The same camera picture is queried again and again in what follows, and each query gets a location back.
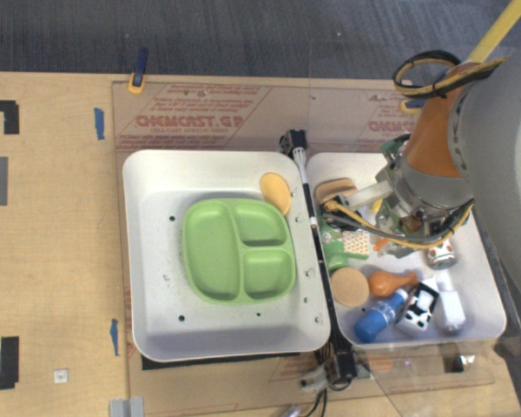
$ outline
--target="divided green plate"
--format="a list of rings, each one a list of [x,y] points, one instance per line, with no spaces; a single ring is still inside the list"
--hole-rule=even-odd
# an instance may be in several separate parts
[[[183,219],[182,249],[191,287],[205,301],[274,300],[295,283],[295,256],[286,219],[264,201],[196,202]]]

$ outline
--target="tan round object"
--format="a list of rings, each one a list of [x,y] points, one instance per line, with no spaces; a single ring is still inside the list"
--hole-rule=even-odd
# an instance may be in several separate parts
[[[369,295],[368,280],[356,268],[339,268],[330,278],[333,298],[344,306],[356,308]]]

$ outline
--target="gray carpet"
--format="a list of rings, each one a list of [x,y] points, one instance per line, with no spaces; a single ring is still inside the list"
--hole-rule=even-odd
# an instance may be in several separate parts
[[[144,46],[150,74],[387,79],[425,50],[467,57],[510,1],[0,0],[0,70],[128,73]],[[521,19],[492,57],[519,47]],[[517,321],[498,351],[521,401]]]

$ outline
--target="orange toy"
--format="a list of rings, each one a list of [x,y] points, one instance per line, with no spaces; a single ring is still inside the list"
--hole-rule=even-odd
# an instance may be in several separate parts
[[[377,270],[368,277],[368,287],[374,296],[390,296],[402,286],[415,287],[419,278],[415,272],[408,275],[394,275],[385,270]]]

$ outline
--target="white square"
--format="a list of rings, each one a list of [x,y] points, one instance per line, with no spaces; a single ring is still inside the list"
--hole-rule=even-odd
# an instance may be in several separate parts
[[[55,369],[54,370],[54,382],[55,383],[67,383],[69,381],[68,369]]]

